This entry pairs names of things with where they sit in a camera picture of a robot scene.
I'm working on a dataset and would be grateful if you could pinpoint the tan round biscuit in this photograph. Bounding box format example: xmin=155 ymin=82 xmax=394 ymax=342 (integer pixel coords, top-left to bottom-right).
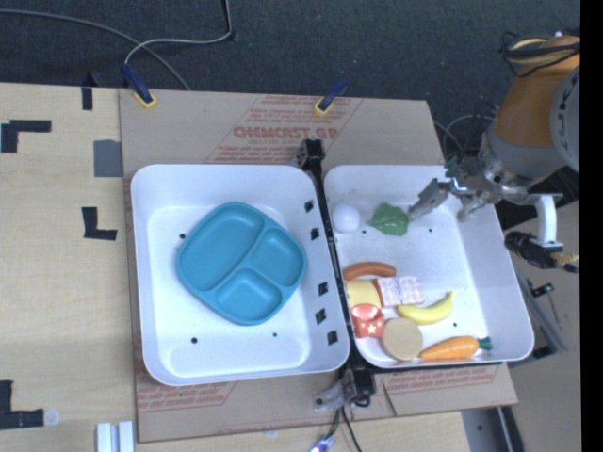
xmin=381 ymin=316 xmax=424 ymax=362

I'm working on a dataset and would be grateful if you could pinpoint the white and orange packet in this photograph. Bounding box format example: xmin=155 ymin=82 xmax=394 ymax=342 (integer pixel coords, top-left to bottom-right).
xmin=375 ymin=275 xmax=425 ymax=308

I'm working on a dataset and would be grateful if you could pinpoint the red cup with star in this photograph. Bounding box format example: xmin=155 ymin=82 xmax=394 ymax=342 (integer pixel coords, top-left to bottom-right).
xmin=350 ymin=302 xmax=386 ymax=339

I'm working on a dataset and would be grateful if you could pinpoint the blue divided plate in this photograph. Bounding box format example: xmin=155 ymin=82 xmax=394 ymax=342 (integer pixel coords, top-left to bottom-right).
xmin=175 ymin=201 xmax=308 ymax=327

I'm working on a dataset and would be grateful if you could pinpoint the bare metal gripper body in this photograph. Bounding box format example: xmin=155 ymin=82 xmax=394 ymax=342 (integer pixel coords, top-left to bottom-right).
xmin=448 ymin=154 xmax=531 ymax=205

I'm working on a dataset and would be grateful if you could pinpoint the orange carrot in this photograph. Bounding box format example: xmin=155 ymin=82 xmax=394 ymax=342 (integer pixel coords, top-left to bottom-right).
xmin=418 ymin=335 xmax=494 ymax=362

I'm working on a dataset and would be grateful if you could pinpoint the white plastic tray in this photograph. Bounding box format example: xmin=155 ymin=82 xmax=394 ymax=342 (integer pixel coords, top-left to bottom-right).
xmin=130 ymin=163 xmax=351 ymax=387
xmin=323 ymin=164 xmax=536 ymax=370

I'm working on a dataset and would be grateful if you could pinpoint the yellow banana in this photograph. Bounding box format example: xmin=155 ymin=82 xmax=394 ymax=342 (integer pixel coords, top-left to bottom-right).
xmin=396 ymin=290 xmax=457 ymax=326

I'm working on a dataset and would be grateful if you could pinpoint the green lettuce leaf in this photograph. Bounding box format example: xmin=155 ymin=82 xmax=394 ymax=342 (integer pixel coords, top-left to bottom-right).
xmin=368 ymin=202 xmax=410 ymax=237

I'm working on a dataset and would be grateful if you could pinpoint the yellow round toy food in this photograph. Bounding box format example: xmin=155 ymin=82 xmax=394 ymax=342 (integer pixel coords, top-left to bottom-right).
xmin=346 ymin=279 xmax=383 ymax=310

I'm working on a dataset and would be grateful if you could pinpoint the orange sausage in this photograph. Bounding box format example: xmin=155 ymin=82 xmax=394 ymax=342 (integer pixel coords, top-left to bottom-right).
xmin=342 ymin=262 xmax=398 ymax=282

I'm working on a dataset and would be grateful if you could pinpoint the black cylinder on white bracket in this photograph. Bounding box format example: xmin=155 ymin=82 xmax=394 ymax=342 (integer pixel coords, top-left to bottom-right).
xmin=504 ymin=194 xmax=565 ymax=269

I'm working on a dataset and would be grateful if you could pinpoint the black block with thin wires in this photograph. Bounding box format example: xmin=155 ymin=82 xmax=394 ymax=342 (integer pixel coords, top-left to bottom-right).
xmin=296 ymin=138 xmax=327 ymax=171
xmin=346 ymin=367 xmax=378 ymax=407

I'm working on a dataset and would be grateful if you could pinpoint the brown cardboard board red print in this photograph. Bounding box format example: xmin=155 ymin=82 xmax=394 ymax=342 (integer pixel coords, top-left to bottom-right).
xmin=118 ymin=87 xmax=519 ymax=444

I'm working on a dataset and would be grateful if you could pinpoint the white ball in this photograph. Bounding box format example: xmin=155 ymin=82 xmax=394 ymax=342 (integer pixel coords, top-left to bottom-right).
xmin=332 ymin=203 xmax=362 ymax=234

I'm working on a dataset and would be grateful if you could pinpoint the thin black rod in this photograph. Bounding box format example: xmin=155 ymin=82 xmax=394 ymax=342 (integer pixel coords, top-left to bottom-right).
xmin=312 ymin=162 xmax=359 ymax=371

